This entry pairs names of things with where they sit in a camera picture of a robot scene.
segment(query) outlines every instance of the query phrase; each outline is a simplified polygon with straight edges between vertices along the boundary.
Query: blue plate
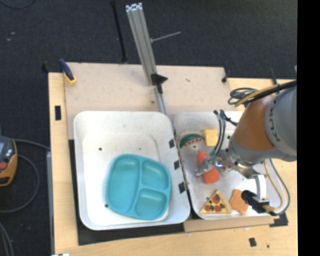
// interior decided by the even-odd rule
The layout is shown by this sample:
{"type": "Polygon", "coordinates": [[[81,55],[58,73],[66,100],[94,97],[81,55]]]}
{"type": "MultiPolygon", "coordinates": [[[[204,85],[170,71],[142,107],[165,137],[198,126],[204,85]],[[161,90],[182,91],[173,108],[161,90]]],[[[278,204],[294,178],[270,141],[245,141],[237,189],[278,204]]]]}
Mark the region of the blue plate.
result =
{"type": "Polygon", "coordinates": [[[152,159],[122,154],[112,163],[105,199],[116,213],[141,220],[165,214],[171,194],[168,169],[152,159]]]}

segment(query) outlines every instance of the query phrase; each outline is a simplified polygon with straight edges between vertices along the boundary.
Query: orange toy food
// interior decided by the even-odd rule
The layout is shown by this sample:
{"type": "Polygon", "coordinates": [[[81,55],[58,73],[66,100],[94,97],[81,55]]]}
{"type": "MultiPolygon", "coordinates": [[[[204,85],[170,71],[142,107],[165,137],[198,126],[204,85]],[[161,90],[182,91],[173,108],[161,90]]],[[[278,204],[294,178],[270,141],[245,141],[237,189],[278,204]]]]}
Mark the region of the orange toy food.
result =
{"type": "MultiPolygon", "coordinates": [[[[198,155],[196,156],[198,160],[198,164],[200,165],[204,159],[210,159],[206,152],[201,150],[198,151],[198,155]]],[[[212,184],[217,182],[220,179],[220,174],[216,167],[212,168],[210,171],[202,175],[203,180],[207,184],[212,184]]]]}
{"type": "Polygon", "coordinates": [[[249,205],[241,197],[242,191],[240,189],[233,190],[232,197],[230,199],[231,208],[238,211],[241,214],[246,214],[249,205]]]}
{"type": "Polygon", "coordinates": [[[201,214],[230,214],[232,212],[226,196],[218,189],[200,210],[201,214]]]}

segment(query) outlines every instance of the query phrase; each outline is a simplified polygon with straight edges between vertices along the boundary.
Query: red button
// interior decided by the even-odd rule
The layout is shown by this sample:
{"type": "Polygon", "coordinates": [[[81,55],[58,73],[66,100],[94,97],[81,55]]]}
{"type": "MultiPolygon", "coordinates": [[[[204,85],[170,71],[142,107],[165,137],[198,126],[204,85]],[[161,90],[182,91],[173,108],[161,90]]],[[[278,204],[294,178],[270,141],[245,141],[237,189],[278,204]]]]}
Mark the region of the red button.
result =
{"type": "Polygon", "coordinates": [[[0,170],[5,170],[7,168],[7,163],[6,162],[0,162],[0,170]]]}

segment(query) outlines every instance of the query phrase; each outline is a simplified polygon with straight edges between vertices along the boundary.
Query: toy pizza slice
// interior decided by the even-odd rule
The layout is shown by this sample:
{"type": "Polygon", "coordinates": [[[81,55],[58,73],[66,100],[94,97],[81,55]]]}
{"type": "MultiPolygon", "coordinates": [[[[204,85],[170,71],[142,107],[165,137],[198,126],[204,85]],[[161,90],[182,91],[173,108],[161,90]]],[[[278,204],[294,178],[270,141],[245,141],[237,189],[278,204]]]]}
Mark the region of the toy pizza slice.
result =
{"type": "Polygon", "coordinates": [[[231,205],[226,196],[218,189],[200,210],[201,214],[230,214],[231,205]]]}

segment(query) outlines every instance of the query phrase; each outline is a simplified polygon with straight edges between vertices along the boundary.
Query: table top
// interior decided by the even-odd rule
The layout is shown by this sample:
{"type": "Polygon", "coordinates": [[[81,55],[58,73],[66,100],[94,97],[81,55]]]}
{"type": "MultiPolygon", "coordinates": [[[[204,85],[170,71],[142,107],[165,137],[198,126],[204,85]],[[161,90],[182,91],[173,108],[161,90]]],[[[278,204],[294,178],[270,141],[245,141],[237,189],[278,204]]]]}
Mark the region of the table top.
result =
{"type": "MultiPolygon", "coordinates": [[[[165,67],[175,73],[176,67],[165,67]]],[[[185,73],[192,67],[178,67],[185,73]]],[[[77,221],[73,181],[68,145],[68,120],[66,111],[65,79],[62,73],[49,73],[49,112],[51,138],[51,166],[53,192],[54,253],[70,256],[99,255],[298,255],[297,214],[297,162],[274,160],[274,165],[287,185],[291,203],[286,211],[288,225],[271,227],[255,223],[235,227],[232,223],[218,225],[215,230],[192,231],[197,222],[186,225],[184,233],[155,235],[78,245],[77,221]],[[56,119],[56,106],[60,107],[61,118],[56,119]]],[[[228,78],[231,88],[272,85],[271,79],[228,78]]]]}

